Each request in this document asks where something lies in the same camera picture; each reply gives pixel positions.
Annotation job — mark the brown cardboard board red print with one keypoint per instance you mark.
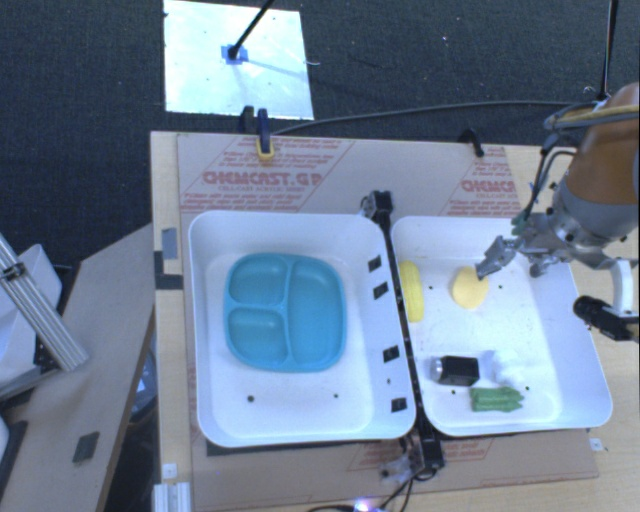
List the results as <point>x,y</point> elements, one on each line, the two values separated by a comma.
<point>390,170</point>

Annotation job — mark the blue divided plate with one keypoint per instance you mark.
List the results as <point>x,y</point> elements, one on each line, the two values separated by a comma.
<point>287,312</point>

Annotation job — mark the yellow round toy food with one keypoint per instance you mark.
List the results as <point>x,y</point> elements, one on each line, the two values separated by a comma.
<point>469,292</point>

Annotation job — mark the black cylinder on white bracket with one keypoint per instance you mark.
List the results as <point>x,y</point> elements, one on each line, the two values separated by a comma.
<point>605,310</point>

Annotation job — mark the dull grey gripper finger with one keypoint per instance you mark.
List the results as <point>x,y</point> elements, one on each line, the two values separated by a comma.
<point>492,257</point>
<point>540,265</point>

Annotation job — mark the black can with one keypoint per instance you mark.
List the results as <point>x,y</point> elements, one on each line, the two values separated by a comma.
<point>457,371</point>

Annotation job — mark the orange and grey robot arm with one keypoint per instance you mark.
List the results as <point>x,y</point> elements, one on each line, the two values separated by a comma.
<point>600,165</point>

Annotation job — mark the green toy asparagus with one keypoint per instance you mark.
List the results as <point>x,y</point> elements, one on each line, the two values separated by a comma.
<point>495,400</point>

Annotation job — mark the thin black rod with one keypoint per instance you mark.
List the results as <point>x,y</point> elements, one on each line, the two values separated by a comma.
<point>405,330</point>

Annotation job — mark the white plastic tray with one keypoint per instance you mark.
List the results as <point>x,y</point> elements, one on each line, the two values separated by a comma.
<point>540,320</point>
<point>300,415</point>

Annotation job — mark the white toy cauliflower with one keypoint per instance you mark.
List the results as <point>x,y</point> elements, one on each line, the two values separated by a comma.
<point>507,367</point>

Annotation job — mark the yellow corn cob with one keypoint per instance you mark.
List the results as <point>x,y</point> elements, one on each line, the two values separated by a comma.
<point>413,292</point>

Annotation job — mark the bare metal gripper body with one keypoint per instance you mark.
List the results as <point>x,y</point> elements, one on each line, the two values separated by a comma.
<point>560,240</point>

